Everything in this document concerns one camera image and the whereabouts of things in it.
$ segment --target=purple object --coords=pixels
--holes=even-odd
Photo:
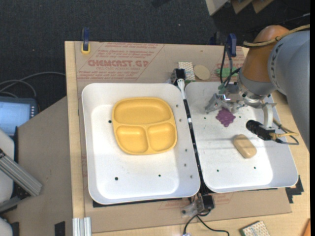
[[[226,108],[222,108],[216,116],[216,119],[218,119],[224,127],[228,127],[235,118],[236,117]]]

